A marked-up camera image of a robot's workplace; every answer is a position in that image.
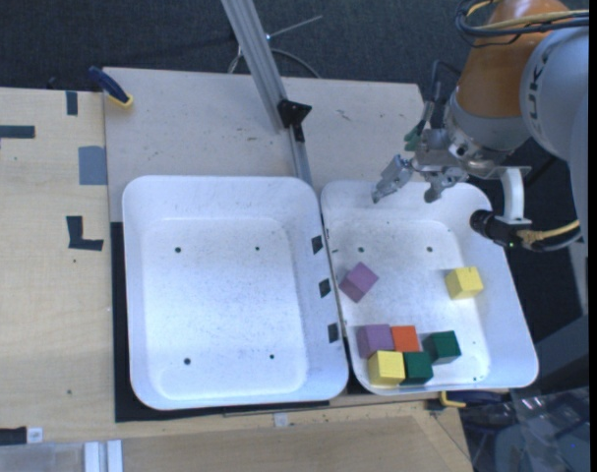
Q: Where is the yellow cube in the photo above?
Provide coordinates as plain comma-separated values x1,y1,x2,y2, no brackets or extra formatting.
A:
367,349,407,387
444,265,485,300

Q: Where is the pale wood board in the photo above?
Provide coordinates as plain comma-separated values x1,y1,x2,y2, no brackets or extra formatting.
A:
102,66,462,415

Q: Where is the black cylinder on white bracket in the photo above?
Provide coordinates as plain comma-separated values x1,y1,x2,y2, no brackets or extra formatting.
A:
468,167,534,250

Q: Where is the green cube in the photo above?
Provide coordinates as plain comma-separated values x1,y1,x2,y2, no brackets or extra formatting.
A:
422,330,462,366
401,350,435,386

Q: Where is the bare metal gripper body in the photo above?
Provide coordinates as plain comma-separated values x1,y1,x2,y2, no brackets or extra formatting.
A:
409,128,533,181

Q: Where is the purple cube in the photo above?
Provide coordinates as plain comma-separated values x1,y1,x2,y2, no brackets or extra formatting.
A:
338,262,381,304
355,324,395,360

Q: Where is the white plastic tray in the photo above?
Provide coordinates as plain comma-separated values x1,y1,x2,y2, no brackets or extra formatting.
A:
320,178,540,396
121,174,350,411

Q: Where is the orange cube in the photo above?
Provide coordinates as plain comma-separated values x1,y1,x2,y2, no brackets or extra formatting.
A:
390,324,421,354

